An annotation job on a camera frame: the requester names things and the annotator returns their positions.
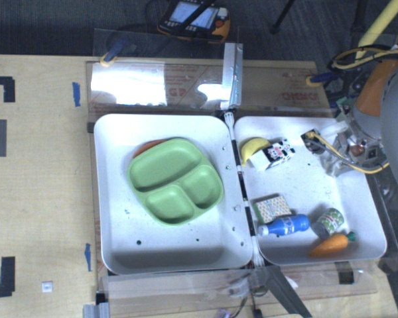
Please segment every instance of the banana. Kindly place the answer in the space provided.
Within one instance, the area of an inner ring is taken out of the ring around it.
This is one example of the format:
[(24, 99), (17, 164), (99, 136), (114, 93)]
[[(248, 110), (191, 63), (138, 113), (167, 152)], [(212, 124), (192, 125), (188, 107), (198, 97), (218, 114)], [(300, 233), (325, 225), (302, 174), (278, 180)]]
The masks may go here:
[(257, 137), (247, 141), (240, 150), (242, 160), (241, 165), (246, 166), (246, 162), (252, 154), (256, 153), (259, 150), (263, 150), (268, 146), (271, 146), (271, 143), (265, 138)]

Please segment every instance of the blue bottle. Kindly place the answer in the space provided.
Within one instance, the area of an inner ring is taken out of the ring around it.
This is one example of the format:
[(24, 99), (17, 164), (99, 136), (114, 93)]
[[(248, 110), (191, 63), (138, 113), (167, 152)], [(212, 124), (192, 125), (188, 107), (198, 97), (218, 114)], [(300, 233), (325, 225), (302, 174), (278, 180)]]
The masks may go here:
[(266, 236), (271, 233), (279, 236), (291, 235), (298, 231), (306, 231), (310, 227), (310, 221), (306, 215), (288, 215), (279, 217), (271, 223), (258, 227), (258, 233)]

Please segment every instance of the wooden surface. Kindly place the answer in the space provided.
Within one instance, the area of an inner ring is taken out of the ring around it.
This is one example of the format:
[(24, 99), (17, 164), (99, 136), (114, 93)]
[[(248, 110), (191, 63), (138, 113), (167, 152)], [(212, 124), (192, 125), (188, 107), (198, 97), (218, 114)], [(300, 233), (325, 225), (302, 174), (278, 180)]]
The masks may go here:
[[(0, 261), (16, 258), (16, 290), (0, 298), (0, 317), (81, 317), (98, 286), (86, 62), (95, 58), (0, 56), (0, 76), (16, 81), (16, 102), (4, 103), (7, 156), (0, 158)], [(80, 84), (80, 106), (72, 83)], [(92, 271), (84, 249), (91, 244)], [(375, 293), (304, 303), (313, 317), (398, 317), (385, 275), (374, 270)], [(41, 283), (53, 282), (42, 293)], [(264, 317), (285, 317), (278, 303)], [(215, 311), (164, 315), (213, 317)], [(252, 317), (246, 307), (239, 318)]]

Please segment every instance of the bottle cap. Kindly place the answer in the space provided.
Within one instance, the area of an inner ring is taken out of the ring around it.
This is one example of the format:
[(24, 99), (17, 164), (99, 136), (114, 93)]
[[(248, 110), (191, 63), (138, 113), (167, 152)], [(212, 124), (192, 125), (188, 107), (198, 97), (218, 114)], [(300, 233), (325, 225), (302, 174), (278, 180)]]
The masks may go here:
[(266, 236), (269, 234), (268, 227), (266, 225), (261, 225), (258, 227), (258, 234), (260, 236)]

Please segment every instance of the tin can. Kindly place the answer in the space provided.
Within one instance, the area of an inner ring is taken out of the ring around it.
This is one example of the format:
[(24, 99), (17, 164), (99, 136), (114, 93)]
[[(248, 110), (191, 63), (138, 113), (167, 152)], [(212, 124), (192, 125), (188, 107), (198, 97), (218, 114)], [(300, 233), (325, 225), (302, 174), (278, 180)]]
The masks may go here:
[(331, 207), (327, 209), (315, 223), (311, 225), (311, 229), (321, 239), (327, 239), (345, 222), (344, 216), (337, 209)]

